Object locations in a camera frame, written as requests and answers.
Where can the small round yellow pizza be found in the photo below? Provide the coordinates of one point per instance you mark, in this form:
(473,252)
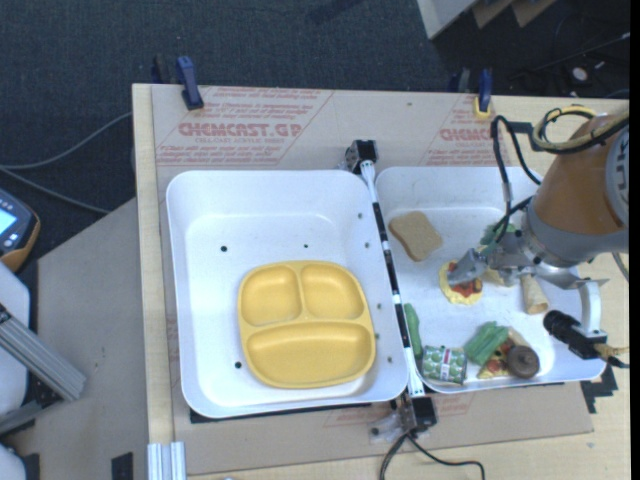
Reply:
(462,294)

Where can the green pea can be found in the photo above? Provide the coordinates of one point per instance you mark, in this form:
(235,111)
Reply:
(444,365)

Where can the yellow pizza slice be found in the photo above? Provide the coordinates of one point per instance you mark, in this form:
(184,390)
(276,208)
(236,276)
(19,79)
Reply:
(497,365)

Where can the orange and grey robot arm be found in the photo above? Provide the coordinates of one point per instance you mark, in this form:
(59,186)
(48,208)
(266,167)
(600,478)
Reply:
(575,193)

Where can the yellow divided plate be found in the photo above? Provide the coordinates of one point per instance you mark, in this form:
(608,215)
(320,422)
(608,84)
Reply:
(305,348)

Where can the green lettuce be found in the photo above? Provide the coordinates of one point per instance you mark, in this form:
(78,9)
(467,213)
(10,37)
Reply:
(492,233)

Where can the thin black and white rod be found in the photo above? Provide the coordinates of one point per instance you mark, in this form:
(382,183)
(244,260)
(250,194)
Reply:
(384,240)

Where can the white plastic tray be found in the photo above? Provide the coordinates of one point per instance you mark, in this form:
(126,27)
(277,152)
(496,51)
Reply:
(450,188)
(210,308)

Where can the green asparagus bundle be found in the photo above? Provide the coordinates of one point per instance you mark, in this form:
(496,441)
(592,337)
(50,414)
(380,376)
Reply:
(486,340)

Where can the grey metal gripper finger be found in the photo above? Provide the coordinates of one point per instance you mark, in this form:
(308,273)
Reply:
(484,264)
(461,268)

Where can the green pea pod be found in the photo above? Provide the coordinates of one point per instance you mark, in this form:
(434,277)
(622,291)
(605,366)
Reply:
(413,325)

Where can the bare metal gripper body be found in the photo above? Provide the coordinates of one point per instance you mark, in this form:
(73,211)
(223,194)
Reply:
(512,255)

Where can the tan rolled wrap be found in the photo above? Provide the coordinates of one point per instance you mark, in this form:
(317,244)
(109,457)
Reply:
(534,295)

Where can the brown cardboard board red print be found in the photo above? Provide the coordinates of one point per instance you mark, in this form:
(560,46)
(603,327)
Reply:
(240,133)

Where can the brown mushroom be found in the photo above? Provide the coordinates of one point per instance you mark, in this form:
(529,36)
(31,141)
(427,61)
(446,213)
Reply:
(523,361)

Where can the black cylinder on white bracket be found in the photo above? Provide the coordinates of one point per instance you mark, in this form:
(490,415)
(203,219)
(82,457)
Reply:
(570,330)

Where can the tan bread slice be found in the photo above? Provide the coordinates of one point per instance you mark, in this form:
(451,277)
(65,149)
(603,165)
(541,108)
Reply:
(416,235)

